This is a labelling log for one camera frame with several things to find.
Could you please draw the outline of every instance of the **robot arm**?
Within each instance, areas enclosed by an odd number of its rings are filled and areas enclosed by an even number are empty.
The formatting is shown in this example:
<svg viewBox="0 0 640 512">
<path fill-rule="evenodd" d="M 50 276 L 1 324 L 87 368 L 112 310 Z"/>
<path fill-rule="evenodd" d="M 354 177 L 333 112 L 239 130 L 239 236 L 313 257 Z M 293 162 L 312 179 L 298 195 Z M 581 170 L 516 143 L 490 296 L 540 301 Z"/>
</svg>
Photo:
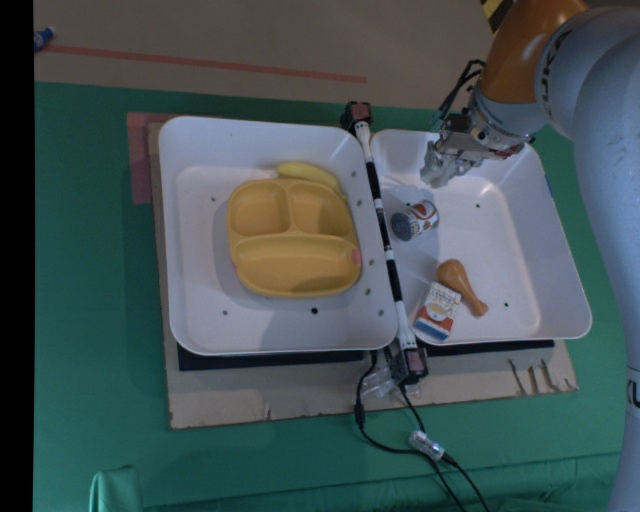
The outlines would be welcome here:
<svg viewBox="0 0 640 512">
<path fill-rule="evenodd" d="M 468 108 L 430 144 L 423 181 L 446 185 L 517 153 L 551 124 L 573 141 L 585 208 L 622 316 L 627 415 L 610 512 L 640 507 L 640 9 L 518 0 Z"/>
</svg>

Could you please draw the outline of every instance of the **green table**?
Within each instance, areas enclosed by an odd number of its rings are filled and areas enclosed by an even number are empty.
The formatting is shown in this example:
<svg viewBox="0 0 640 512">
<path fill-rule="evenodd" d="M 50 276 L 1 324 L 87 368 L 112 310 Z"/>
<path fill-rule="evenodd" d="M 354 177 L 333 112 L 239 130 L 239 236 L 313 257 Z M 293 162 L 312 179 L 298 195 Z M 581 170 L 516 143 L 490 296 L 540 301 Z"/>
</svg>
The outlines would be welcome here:
<svg viewBox="0 0 640 512">
<path fill-rule="evenodd" d="M 153 213 L 131 199 L 127 113 L 335 126 L 343 107 L 35 84 L 33 510 L 86 511 L 96 473 L 127 465 L 152 511 L 455 510 L 424 460 L 370 446 L 350 415 L 169 429 Z M 376 130 L 425 130 L 430 117 L 375 105 L 374 114 Z M 545 128 L 534 148 L 594 315 L 590 333 L 569 342 L 580 391 L 420 414 L 494 510 L 518 510 L 518 499 L 602 510 L 624 422 L 622 327 L 572 144 Z M 401 447 L 414 428 L 406 410 L 370 414 L 367 426 Z M 446 476 L 473 500 L 459 475 Z"/>
</svg>

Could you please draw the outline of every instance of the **soup can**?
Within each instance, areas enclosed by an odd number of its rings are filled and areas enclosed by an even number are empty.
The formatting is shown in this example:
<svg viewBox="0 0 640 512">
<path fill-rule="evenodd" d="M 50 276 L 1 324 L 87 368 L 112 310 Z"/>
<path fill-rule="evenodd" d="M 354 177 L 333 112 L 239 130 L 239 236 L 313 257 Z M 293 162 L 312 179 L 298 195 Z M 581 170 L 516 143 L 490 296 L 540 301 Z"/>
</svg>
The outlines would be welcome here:
<svg viewBox="0 0 640 512">
<path fill-rule="evenodd" d="M 394 213 L 391 216 L 391 229 L 400 240 L 407 242 L 435 228 L 439 220 L 436 206 L 425 199 Z"/>
</svg>

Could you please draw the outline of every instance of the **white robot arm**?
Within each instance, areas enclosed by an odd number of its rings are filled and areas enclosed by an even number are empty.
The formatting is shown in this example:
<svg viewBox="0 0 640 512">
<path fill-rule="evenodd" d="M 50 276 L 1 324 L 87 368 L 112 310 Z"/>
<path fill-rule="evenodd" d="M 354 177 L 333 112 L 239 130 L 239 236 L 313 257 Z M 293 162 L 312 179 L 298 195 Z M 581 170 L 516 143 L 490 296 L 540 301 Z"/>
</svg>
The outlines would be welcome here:
<svg viewBox="0 0 640 512">
<path fill-rule="evenodd" d="M 622 316 L 627 415 L 609 512 L 640 510 L 640 9 L 518 0 L 468 108 L 421 170 L 446 185 L 485 158 L 517 153 L 545 124 L 573 141 L 578 182 Z"/>
</svg>

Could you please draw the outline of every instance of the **yellow banana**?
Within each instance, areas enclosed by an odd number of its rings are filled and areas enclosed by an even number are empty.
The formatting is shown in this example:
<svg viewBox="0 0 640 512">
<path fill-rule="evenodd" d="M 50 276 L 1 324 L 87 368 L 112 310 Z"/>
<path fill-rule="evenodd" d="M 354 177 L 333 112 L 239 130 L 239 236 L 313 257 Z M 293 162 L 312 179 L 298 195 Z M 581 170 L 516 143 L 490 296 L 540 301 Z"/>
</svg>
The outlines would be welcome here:
<svg viewBox="0 0 640 512">
<path fill-rule="evenodd" d="M 340 188 L 340 182 L 338 181 L 338 178 L 336 178 L 329 171 L 325 171 L 320 167 L 316 167 L 315 165 L 311 165 L 306 162 L 291 160 L 288 162 L 282 162 L 280 165 L 278 165 L 276 171 L 278 175 L 283 178 L 298 178 L 322 183 L 324 185 L 327 185 L 328 187 L 331 187 L 336 192 L 336 194 L 338 194 L 343 199 L 346 199 L 346 196 L 343 194 L 342 189 Z"/>
</svg>

